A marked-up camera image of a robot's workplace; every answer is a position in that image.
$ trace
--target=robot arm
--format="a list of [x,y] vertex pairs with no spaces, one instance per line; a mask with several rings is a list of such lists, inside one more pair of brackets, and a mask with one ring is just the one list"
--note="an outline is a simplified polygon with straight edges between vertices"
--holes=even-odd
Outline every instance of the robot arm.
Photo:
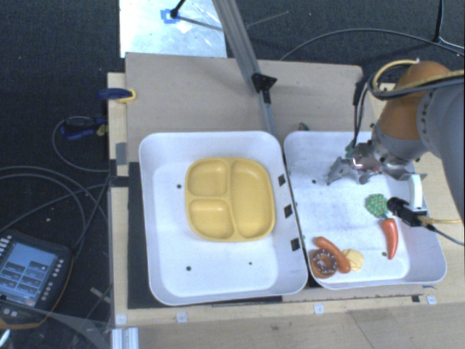
[[[411,65],[396,89],[422,79],[441,77],[450,71],[433,62]],[[457,210],[464,221],[464,83],[413,92],[387,101],[373,127],[368,143],[359,143],[352,159],[338,159],[331,167],[328,184],[344,172],[356,169],[360,183],[383,172],[397,180],[411,173],[406,166],[431,151],[442,160]]]

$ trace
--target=toy carrot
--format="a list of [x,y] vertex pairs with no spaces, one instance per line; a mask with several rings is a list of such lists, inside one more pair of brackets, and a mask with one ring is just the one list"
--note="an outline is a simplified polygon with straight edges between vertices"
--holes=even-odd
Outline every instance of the toy carrot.
[[391,260],[395,256],[397,251],[397,245],[399,244],[399,233],[397,232],[397,225],[393,218],[387,218],[381,223],[384,235],[387,240],[387,258]]
[[365,208],[374,216],[383,219],[381,228],[387,240],[387,258],[391,260],[399,244],[399,232],[393,218],[387,218],[387,200],[383,194],[372,194],[365,200]]

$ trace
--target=blue clamp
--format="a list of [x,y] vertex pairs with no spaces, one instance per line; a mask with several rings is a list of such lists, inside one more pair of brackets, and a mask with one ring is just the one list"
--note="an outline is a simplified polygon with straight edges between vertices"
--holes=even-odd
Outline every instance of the blue clamp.
[[108,118],[103,116],[97,118],[68,118],[60,127],[60,132],[66,140],[74,141],[97,134],[97,131],[107,123]]
[[117,100],[118,103],[130,103],[136,99],[136,92],[133,89],[107,88],[98,92],[99,101]]
[[179,18],[171,18],[171,10],[170,9],[162,9],[160,11],[161,19],[167,23],[168,25],[172,25],[173,23],[178,23],[180,21]]

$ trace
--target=yellow cable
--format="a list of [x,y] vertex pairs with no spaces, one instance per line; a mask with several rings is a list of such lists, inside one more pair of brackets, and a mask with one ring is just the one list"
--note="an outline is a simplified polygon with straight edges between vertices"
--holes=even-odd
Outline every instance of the yellow cable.
[[438,220],[428,216],[418,216],[418,219],[425,225],[433,224],[461,224],[462,220]]
[[448,72],[448,73],[444,73],[444,74],[441,74],[441,75],[430,76],[429,78],[425,78],[425,79],[421,79],[421,80],[417,80],[417,81],[412,81],[411,83],[402,85],[401,87],[394,88],[392,91],[383,91],[383,90],[379,89],[378,80],[381,77],[381,75],[384,72],[386,72],[386,70],[389,70],[390,68],[393,68],[395,66],[415,65],[416,63],[418,63],[418,61],[415,61],[415,60],[396,60],[396,61],[392,61],[390,63],[387,63],[386,65],[381,67],[378,70],[378,72],[376,72],[375,76],[373,77],[373,81],[371,82],[371,86],[372,86],[373,90],[378,92],[378,93],[383,93],[384,95],[388,95],[391,92],[397,92],[399,90],[420,87],[421,85],[428,84],[428,83],[430,83],[432,81],[445,80],[445,79],[449,79],[449,78],[452,78],[452,77],[465,75],[464,70],[457,70],[457,71],[451,71],[451,72]]
[[376,90],[377,92],[382,92],[379,88],[378,88],[378,80],[379,78],[381,77],[381,75],[386,72],[386,70],[389,70],[390,68],[392,67],[395,67],[395,66],[401,66],[401,65],[415,65],[416,63],[418,63],[418,61],[415,61],[415,60],[396,60],[396,61],[392,61],[392,62],[389,62],[387,63],[386,65],[384,65],[383,67],[381,67],[378,72],[375,74],[375,76],[373,77],[373,81],[371,82],[371,86],[373,87],[374,90]]

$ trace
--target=yellow divided plate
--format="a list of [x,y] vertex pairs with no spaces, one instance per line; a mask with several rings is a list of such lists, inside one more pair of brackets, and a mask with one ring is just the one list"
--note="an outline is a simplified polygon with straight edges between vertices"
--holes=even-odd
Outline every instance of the yellow divided plate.
[[270,176],[254,160],[197,160],[186,174],[185,203],[190,227],[210,241],[255,241],[275,226]]

